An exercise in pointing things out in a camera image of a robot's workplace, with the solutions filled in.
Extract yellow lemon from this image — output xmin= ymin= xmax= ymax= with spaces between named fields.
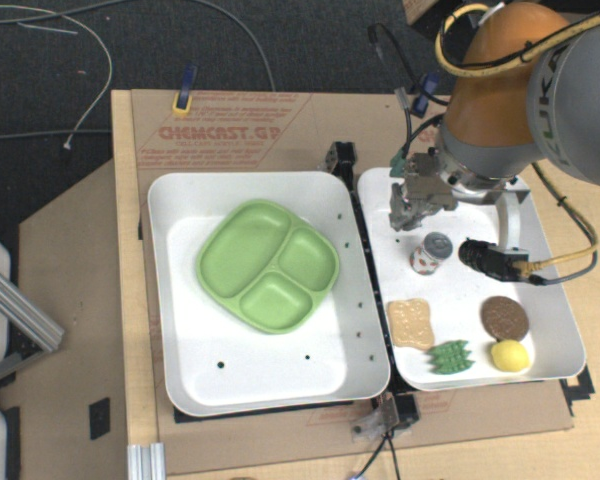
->
xmin=489 ymin=339 xmax=532 ymax=374

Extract thin black rod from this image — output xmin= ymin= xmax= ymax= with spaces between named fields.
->
xmin=346 ymin=166 xmax=398 ymax=395

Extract brown round biscuit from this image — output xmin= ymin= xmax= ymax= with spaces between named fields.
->
xmin=480 ymin=295 xmax=531 ymax=344

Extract white plastic tray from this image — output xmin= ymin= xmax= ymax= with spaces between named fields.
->
xmin=356 ymin=166 xmax=588 ymax=392
xmin=146 ymin=170 xmax=393 ymax=418

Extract small can with strawberry print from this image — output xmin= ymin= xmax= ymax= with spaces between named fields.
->
xmin=409 ymin=231 xmax=454 ymax=276

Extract green pea pods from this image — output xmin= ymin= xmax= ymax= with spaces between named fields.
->
xmin=425 ymin=339 xmax=477 ymax=376

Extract beige toast slice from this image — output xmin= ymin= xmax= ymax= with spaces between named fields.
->
xmin=385 ymin=298 xmax=437 ymax=352

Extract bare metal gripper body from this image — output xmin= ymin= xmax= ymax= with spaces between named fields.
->
xmin=402 ymin=147 xmax=502 ymax=215

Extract green divided plate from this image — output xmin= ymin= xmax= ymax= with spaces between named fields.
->
xmin=195 ymin=198 xmax=342 ymax=336

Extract brown cardboard board red print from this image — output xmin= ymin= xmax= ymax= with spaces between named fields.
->
xmin=129 ymin=89 xmax=576 ymax=475

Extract black block with thin wires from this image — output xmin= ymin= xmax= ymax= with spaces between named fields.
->
xmin=351 ymin=392 xmax=422 ymax=442
xmin=324 ymin=140 xmax=357 ymax=179

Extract black cylinder on white bracket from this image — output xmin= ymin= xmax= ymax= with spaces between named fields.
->
xmin=457 ymin=179 xmax=532 ymax=283

